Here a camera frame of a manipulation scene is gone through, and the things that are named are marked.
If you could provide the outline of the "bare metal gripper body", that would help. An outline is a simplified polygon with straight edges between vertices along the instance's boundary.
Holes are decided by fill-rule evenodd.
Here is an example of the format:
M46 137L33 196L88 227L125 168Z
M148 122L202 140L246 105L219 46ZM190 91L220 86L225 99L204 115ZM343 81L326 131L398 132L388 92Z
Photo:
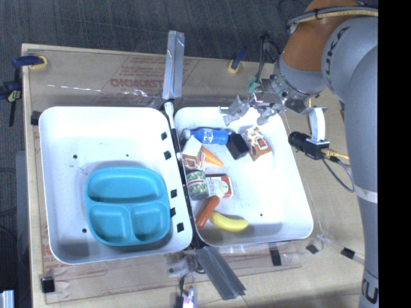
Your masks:
M291 110L301 114L306 110L309 95L290 86L285 80L260 79L250 96L250 105L255 108L270 108L277 113Z

